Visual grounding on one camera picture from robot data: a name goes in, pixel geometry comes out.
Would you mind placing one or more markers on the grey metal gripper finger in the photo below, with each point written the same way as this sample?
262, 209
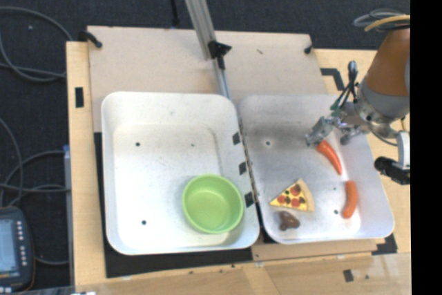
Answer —
319, 132
348, 137

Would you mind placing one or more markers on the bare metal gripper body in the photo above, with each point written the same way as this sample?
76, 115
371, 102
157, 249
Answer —
366, 121

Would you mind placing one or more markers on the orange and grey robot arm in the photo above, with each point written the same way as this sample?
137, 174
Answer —
390, 69

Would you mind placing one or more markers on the orange carrot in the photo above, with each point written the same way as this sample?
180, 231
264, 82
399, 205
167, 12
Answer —
331, 154

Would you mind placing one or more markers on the white plastic tray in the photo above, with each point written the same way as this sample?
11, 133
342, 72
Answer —
159, 162
297, 162

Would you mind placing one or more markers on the orange sausage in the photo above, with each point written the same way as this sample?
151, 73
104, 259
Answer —
351, 200

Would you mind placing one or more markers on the yellow pizza slice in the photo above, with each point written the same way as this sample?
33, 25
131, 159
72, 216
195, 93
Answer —
295, 198

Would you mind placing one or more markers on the brown lumpy toy food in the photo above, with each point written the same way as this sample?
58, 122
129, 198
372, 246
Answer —
288, 221

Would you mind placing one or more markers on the green bowl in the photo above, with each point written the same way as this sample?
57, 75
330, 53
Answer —
212, 204

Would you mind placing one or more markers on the pale brown flat board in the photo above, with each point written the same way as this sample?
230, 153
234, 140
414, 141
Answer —
152, 62

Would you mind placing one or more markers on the black cylinder on white bracket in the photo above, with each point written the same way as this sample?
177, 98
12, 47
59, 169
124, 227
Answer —
397, 166

